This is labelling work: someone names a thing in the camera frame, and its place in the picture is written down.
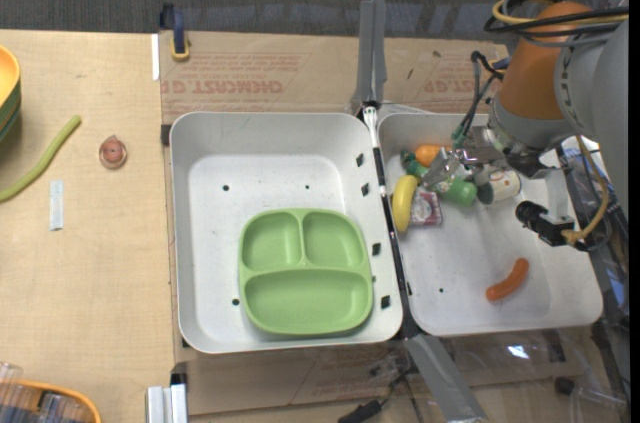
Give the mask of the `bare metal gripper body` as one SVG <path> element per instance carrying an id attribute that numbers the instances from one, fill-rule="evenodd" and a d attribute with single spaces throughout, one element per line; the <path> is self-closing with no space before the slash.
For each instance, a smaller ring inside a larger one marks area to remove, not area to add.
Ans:
<path id="1" fill-rule="evenodd" d="M 527 146 L 501 128 L 489 125 L 472 126 L 462 148 L 476 151 L 479 164 L 475 167 L 508 167 L 529 179 L 542 178 L 551 170 L 540 159 L 544 150 Z"/>

